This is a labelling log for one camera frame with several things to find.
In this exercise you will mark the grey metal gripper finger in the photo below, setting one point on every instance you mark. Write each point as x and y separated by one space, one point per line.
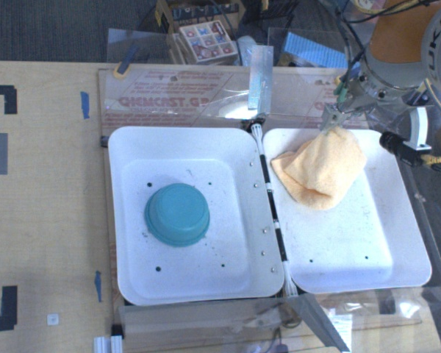
328 118
341 118

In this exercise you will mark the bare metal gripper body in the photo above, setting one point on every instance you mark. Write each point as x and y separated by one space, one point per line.
367 96

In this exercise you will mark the orange cloth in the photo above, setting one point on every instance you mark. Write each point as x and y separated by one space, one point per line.
321 167

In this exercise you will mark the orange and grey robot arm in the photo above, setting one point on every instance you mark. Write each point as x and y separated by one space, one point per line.
398 31

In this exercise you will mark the blue ribbed block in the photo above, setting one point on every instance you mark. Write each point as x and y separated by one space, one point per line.
314 51

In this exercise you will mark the white plastic tray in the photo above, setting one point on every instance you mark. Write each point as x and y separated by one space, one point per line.
338 241
191 149

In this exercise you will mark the wooden tile game box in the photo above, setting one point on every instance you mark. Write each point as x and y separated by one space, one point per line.
207 42

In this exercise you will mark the brown cardboard board, red print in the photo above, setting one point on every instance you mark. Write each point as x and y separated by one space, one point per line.
161 101

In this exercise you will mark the teal bowl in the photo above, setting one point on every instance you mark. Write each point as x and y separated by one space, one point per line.
177 214

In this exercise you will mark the black cylinder on white bracket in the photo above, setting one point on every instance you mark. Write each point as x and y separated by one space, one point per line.
402 147

